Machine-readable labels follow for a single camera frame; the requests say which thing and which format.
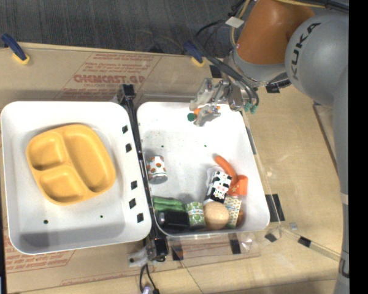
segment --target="orange carrot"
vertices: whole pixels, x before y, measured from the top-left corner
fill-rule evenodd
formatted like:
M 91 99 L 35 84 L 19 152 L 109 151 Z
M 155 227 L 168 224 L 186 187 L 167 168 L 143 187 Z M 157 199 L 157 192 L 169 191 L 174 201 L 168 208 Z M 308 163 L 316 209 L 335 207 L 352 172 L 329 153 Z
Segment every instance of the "orange carrot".
M 231 164 L 222 156 L 216 156 L 214 161 L 225 171 L 226 174 L 232 177 L 231 186 L 238 182 L 236 171 L 233 169 Z

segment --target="yellow plastic plate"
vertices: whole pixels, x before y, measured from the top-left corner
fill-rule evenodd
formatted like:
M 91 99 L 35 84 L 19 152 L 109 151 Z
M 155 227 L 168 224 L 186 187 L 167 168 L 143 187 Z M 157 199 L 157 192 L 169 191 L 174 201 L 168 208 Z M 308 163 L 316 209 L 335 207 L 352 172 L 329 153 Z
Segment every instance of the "yellow plastic plate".
M 115 167 L 98 134 L 82 124 L 48 130 L 28 143 L 26 157 L 46 199 L 70 205 L 109 190 Z

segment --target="small green object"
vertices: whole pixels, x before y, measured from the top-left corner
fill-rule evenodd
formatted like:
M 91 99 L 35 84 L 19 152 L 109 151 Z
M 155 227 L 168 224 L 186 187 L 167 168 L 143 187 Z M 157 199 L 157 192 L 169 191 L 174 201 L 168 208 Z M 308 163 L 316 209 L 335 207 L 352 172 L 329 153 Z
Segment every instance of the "small green object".
M 181 211 L 181 212 L 185 212 L 185 208 L 184 206 L 174 206 L 174 205 L 164 205 L 161 203 L 154 203 L 154 210 L 157 211 Z
M 189 120 L 189 122 L 193 122 L 196 120 L 196 115 L 195 113 L 188 113 L 186 118 Z
M 200 202 L 187 203 L 185 210 L 188 213 L 190 220 L 190 228 L 199 229 L 204 228 L 206 223 L 204 220 L 203 204 Z
M 251 108 L 251 114 L 253 115 L 256 110 L 258 109 L 258 106 L 257 105 L 254 105 L 252 108 Z
M 182 207 L 184 206 L 184 204 L 180 200 L 158 196 L 153 197 L 153 203 L 154 204 L 158 203 L 160 205 L 167 205 L 167 206 L 182 206 Z
M 252 106 L 253 106 L 253 104 L 251 104 L 251 102 L 247 102 L 247 103 L 244 105 L 244 111 L 245 111 L 245 112 L 250 111 Z

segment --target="blue clamp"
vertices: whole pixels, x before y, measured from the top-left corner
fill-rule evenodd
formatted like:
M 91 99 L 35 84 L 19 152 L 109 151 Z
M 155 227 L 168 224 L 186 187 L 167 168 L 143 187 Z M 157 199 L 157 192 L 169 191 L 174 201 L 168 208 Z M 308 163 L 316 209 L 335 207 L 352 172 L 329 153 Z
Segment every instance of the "blue clamp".
M 1 36 L 1 40 L 11 48 L 13 51 L 13 58 L 16 59 L 21 64 L 27 64 L 30 60 L 30 57 L 22 50 L 19 46 L 18 42 L 9 36 L 8 34 L 3 34 Z
M 185 42 L 183 47 L 186 51 L 190 53 L 190 55 L 194 58 L 193 62 L 198 66 L 204 65 L 204 60 L 202 57 L 202 53 L 196 48 L 196 46 L 191 42 Z

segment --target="white tray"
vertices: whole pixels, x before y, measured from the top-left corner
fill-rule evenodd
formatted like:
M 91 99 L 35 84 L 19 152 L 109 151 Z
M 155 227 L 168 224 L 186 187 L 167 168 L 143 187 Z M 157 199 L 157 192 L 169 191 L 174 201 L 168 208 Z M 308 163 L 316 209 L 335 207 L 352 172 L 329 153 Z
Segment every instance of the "white tray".
M 248 194 L 242 201 L 245 217 L 236 229 L 169 234 L 170 236 L 251 232 L 264 229 L 270 212 L 243 118 L 227 105 L 221 116 L 203 127 L 187 120 L 188 104 L 146 102 L 137 111 L 144 157 L 163 156 L 168 180 L 149 184 L 151 195 L 172 197 L 184 203 L 203 202 L 207 191 L 207 169 L 223 156 L 238 175 L 248 177 Z
M 95 130 L 113 160 L 117 178 L 97 197 L 60 206 L 39 190 L 26 160 L 26 146 L 35 135 L 70 123 Z M 123 107 L 111 102 L 13 102 L 1 112 L 1 130 L 9 236 L 20 252 L 66 251 L 138 241 L 148 235 L 151 216 Z M 133 199 L 136 205 L 130 208 Z

